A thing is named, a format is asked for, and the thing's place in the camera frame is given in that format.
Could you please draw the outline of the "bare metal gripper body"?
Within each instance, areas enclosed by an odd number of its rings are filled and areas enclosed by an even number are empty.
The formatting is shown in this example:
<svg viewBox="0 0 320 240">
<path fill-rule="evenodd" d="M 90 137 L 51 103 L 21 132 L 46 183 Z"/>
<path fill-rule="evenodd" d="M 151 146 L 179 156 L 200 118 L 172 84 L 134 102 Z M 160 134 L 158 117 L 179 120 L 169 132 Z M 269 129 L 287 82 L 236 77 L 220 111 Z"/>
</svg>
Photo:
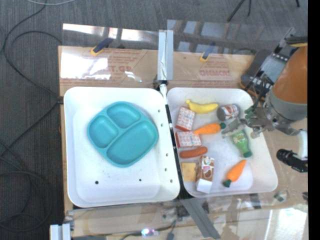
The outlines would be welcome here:
<svg viewBox="0 0 320 240">
<path fill-rule="evenodd" d="M 285 120 L 272 107 L 251 106 L 245 110 L 245 120 L 254 132 L 271 132 L 285 127 Z"/>
</svg>

